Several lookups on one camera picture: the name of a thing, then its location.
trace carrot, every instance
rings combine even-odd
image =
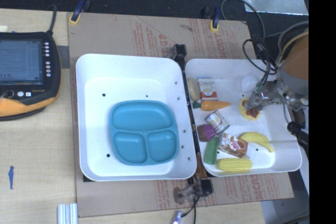
[[[222,109],[231,105],[229,102],[217,101],[217,100],[204,100],[201,103],[201,109],[203,111],[212,111],[217,109]]]

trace blue and yellow clamp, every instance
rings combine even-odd
[[[215,11],[214,11],[214,16],[212,17],[211,24],[210,24],[211,32],[217,32],[219,30],[219,17],[220,17],[220,11],[219,11],[219,8],[216,6]]]
[[[90,7],[91,1],[89,0],[79,0],[75,11],[71,14],[69,17],[69,22],[73,25],[78,24],[78,21],[80,19],[80,13],[86,12]]]

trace yellow cable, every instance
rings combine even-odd
[[[282,58],[283,58],[283,56],[284,56],[284,54],[285,54],[286,49],[287,49],[287,48],[288,48],[294,41],[296,41],[297,39],[299,39],[299,38],[301,38],[301,37],[304,37],[304,36],[306,36],[306,35],[308,35],[308,34],[309,34],[309,31],[307,30],[307,31],[305,31],[304,33],[302,33],[302,34],[300,34],[300,35],[297,35],[297,36],[293,37],[290,41],[288,41],[288,42],[286,43],[286,45],[284,46],[284,48],[282,49],[282,53],[281,53],[281,55],[280,55],[280,57],[279,57],[279,59],[278,59],[278,61],[277,61],[277,65],[280,64],[280,62],[281,62],[281,60],[282,60]]]

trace display screen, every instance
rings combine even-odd
[[[0,85],[43,84],[41,40],[0,40]]]

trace blue divided plate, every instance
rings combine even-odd
[[[177,155],[176,120],[166,104],[146,100],[120,102],[112,108],[109,120],[112,147],[122,162],[160,164]]]

